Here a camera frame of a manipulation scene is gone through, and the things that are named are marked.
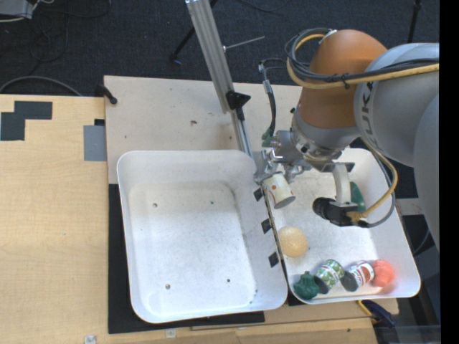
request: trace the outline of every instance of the gray tape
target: gray tape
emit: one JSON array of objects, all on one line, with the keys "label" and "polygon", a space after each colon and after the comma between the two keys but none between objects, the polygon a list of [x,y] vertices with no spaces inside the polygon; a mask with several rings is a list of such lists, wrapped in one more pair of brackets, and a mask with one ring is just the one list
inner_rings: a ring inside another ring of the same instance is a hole
[{"label": "gray tape", "polygon": [[103,162],[107,160],[105,126],[83,126],[85,161]]}]

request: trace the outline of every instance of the ball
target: ball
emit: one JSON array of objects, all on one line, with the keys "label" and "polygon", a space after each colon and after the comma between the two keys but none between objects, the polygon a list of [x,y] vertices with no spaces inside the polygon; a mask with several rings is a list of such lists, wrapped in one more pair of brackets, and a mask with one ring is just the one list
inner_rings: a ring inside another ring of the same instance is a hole
[{"label": "ball", "polygon": [[395,279],[394,267],[386,260],[378,259],[372,264],[374,270],[373,284],[384,288]]},{"label": "ball", "polygon": [[301,229],[295,226],[284,226],[278,232],[280,248],[284,255],[299,257],[308,249],[308,240]]}]

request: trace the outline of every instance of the wooden board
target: wooden board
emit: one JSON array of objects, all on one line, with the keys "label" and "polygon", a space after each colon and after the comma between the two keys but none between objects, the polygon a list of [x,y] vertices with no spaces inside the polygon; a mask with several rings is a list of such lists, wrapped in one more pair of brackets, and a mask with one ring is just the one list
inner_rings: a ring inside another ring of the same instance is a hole
[{"label": "wooden board", "polygon": [[[81,344],[95,335],[97,344],[269,343],[263,333],[288,333],[324,343],[351,329],[354,339],[376,343],[355,302],[282,307],[244,330],[179,328],[175,339],[165,330],[109,335],[108,164],[83,154],[83,126],[105,117],[106,101],[0,95],[0,112],[11,112],[15,100],[51,101],[53,113],[51,120],[26,120],[24,141],[0,141],[1,342]],[[325,324],[312,325],[318,320]]]}]

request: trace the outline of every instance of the aluminum rod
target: aluminum rod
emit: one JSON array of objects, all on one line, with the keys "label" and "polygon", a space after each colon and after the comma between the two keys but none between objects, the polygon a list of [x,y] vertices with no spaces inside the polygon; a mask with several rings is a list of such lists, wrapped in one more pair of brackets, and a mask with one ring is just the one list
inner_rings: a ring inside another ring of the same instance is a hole
[{"label": "aluminum rod", "polygon": [[239,149],[252,157],[245,122],[240,120],[236,110],[231,110],[228,105],[226,95],[229,91],[234,91],[235,89],[209,0],[185,0],[185,3],[193,22],[202,53],[204,54],[210,77],[217,91],[223,113],[231,112]]}]

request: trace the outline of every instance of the metal pole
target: metal pole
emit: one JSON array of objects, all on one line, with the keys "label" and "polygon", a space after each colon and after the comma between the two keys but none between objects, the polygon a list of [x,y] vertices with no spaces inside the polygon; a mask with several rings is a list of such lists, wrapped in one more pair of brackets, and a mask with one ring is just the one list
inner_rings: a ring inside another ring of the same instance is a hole
[{"label": "metal pole", "polygon": [[185,3],[188,7],[223,113],[231,112],[239,149],[252,157],[245,122],[241,119],[243,116],[238,116],[237,113],[238,111],[241,113],[242,108],[231,110],[228,105],[227,93],[234,92],[235,90],[209,0],[185,0]]},{"label": "metal pole", "polygon": [[[218,0],[212,0],[210,3],[210,6],[213,7]],[[177,62],[177,58],[179,56],[180,51],[185,47],[185,44],[190,40],[191,36],[194,34],[194,28],[191,28],[188,34],[185,36],[185,38],[180,42],[179,46],[176,48],[176,50],[172,53],[171,59],[175,62]]]}]

